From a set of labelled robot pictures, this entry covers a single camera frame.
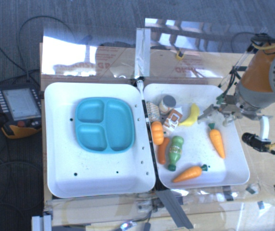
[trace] blue plate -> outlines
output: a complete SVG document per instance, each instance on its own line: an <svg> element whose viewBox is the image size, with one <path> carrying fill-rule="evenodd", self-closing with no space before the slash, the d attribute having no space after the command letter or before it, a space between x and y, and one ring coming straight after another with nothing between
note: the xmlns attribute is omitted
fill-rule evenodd
<svg viewBox="0 0 275 231"><path fill-rule="evenodd" d="M135 139L131 108L116 98L83 99L75 109L75 134L87 151L124 152Z"/></svg>

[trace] robotic arm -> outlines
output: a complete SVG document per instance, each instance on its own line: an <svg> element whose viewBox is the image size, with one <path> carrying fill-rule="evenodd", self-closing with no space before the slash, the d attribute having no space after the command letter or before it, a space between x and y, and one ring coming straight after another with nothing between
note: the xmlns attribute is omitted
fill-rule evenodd
<svg viewBox="0 0 275 231"><path fill-rule="evenodd" d="M242 68L240 65L249 52L255 51L249 66L243 76L237 73ZM228 95L229 89L235 82L235 93ZM247 117L260 122L260 135L244 133L242 140L260 152L275 154L272 150L269 134L269 116L261 115L263 108L275 103L275 38L267 34L256 34L251 38L251 44L230 72L227 89L217 97L217 106L210 105L198 117L198 122L207 119L213 112L219 112L225 117L224 126L228 126L237 118Z"/></svg>

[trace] clear plastic sheet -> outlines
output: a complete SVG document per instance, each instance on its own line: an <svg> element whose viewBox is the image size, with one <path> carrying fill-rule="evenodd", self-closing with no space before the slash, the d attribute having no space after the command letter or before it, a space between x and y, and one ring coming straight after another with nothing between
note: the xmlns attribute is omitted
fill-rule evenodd
<svg viewBox="0 0 275 231"><path fill-rule="evenodd" d="M266 31L157 19L146 20L145 26L151 29L150 69L143 75L145 85L223 83L249 44L248 35L239 37L241 32ZM42 91L50 83L63 81L133 83L136 52L140 50L136 49L136 30L114 28L111 34L110 28L104 27L70 25L70 28L73 29L55 28L54 24L46 27L41 45ZM250 59L249 55L242 64L247 65ZM266 108L265 113L275 117L275 104ZM258 133L256 121L244 118L236 120L235 125L239 134ZM275 119L270 120L270 125L269 137L275 141ZM45 139L43 145L46 163ZM246 184L173 189L195 230L275 230L275 156L259 153L244 143L242 146L250 168ZM44 191L44 211L53 215L54 226L91 223L87 230L115 230L122 224L122 227L130 224L131 230L142 230L151 215L151 230L179 229L153 192L57 199L46 182Z"/></svg>

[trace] brown sausage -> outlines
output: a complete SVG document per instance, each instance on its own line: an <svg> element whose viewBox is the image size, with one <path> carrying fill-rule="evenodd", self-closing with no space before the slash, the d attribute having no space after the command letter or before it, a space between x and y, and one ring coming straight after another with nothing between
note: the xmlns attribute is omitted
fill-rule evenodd
<svg viewBox="0 0 275 231"><path fill-rule="evenodd" d="M158 147L158 161L160 164L166 163L165 151L169 142L170 142L170 139L168 137L165 137L163 140L163 143Z"/></svg>

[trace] display screen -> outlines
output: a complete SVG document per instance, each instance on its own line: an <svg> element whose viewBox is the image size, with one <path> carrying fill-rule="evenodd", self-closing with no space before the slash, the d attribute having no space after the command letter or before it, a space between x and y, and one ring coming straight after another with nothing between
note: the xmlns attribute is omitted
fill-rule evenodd
<svg viewBox="0 0 275 231"><path fill-rule="evenodd" d="M15 121L41 117L40 109L29 88L4 90L3 94Z"/></svg>

